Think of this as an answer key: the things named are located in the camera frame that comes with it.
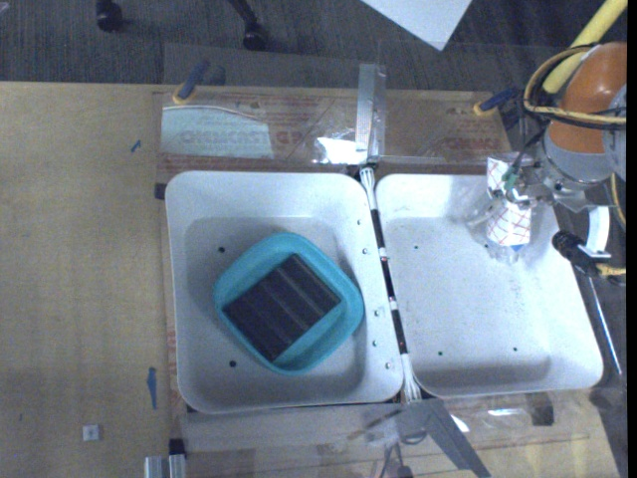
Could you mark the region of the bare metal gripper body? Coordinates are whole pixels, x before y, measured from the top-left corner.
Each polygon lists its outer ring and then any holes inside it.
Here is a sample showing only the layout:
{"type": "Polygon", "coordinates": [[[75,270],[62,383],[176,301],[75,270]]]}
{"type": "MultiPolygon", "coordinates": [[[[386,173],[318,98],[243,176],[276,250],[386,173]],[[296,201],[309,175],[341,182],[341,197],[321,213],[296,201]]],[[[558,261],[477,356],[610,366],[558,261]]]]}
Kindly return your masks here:
{"type": "Polygon", "coordinates": [[[579,213],[605,206],[593,191],[599,184],[572,179],[547,165],[532,165],[523,168],[523,195],[529,199],[549,205],[562,205],[571,212],[579,213]]]}

